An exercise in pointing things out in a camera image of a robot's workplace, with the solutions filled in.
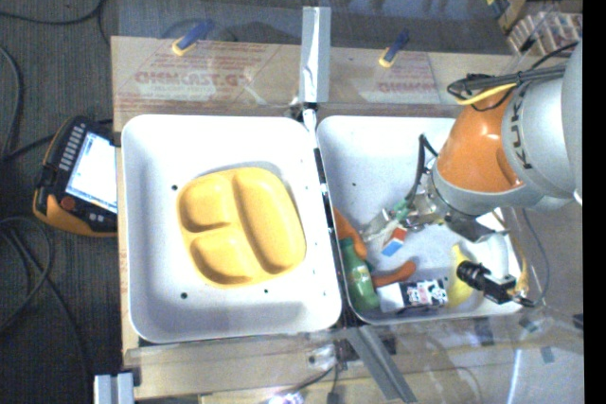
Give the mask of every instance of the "yellow plate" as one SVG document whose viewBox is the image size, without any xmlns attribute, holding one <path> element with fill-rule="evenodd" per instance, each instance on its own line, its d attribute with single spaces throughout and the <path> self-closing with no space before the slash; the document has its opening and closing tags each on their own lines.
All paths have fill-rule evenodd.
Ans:
<svg viewBox="0 0 606 404">
<path fill-rule="evenodd" d="M 269 170 L 233 168 L 194 179 L 180 190 L 177 213 L 187 252 L 213 286 L 260 283 L 305 257 L 296 208 Z"/>
</svg>

